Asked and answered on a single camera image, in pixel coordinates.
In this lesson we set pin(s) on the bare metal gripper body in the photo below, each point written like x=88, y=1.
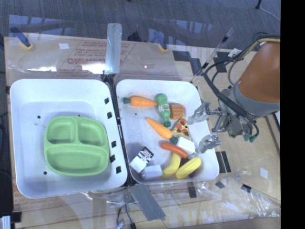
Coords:
x=234, y=125

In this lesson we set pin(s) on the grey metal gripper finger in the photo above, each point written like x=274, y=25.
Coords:
x=207, y=142
x=198, y=113

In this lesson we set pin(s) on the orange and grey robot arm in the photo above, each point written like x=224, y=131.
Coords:
x=261, y=80

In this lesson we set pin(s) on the pizza slice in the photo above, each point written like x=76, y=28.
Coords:
x=182, y=128

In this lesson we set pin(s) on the orange waffle biscuit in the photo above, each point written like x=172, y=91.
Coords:
x=176, y=111

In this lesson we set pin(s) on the white cube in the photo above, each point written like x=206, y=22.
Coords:
x=186, y=144

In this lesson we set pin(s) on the yellow corn cob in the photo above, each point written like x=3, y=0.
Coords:
x=188, y=168

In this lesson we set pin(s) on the orange sausage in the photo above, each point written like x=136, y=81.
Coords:
x=175, y=149

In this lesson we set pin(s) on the green bottle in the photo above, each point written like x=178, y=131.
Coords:
x=163, y=108

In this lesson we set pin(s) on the orange carrot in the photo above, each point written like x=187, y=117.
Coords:
x=141, y=101
x=159, y=128

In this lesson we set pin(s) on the yellow banana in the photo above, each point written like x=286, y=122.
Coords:
x=173, y=167

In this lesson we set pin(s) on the white plastic tray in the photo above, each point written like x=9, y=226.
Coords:
x=140, y=137
x=31, y=137

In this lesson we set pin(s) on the white box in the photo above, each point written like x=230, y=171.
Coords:
x=152, y=172

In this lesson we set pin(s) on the white carton with black print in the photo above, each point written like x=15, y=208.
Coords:
x=141, y=160

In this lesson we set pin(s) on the brown cardboard board red print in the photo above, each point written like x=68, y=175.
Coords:
x=147, y=54

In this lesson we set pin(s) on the green divided plate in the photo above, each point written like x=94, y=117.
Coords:
x=76, y=159

